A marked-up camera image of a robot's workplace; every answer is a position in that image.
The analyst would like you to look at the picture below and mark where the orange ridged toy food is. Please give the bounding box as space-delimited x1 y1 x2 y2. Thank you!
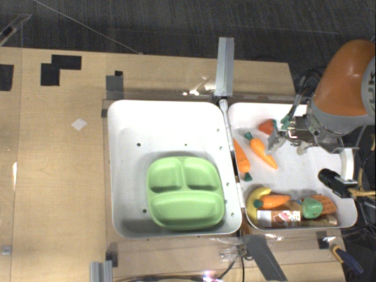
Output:
310 194 338 216

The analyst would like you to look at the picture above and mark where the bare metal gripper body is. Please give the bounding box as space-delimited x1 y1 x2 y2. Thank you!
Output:
285 115 335 155

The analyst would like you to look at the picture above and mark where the green toy pepper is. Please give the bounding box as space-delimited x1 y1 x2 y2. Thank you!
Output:
301 197 324 220

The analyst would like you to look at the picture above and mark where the yellow banana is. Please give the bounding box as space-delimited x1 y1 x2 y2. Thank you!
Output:
246 186 272 226

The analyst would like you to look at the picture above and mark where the white plastic tray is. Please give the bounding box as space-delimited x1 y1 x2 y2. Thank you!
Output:
106 99 244 239
227 102 359 232

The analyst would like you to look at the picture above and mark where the black cylinder on white bracket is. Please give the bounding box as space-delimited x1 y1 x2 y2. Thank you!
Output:
317 146 360 199

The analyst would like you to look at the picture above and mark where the green divided plate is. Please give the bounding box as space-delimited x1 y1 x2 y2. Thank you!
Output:
146 156 227 231

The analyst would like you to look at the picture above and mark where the brown and white packet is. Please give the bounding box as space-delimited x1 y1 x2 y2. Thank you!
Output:
256 209 303 229

